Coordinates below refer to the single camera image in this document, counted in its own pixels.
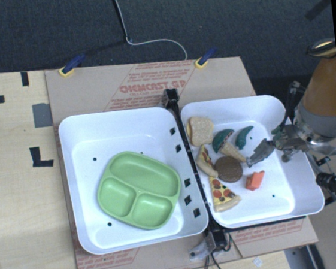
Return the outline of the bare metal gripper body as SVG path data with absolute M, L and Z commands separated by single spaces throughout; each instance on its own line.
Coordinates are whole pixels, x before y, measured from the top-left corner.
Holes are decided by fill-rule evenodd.
M 330 145 L 332 138 L 320 135 L 306 123 L 279 125 L 271 133 L 274 146 L 283 152 L 281 159 L 284 163 L 301 151 L 315 151 L 325 156 L 336 155 L 336 147 Z

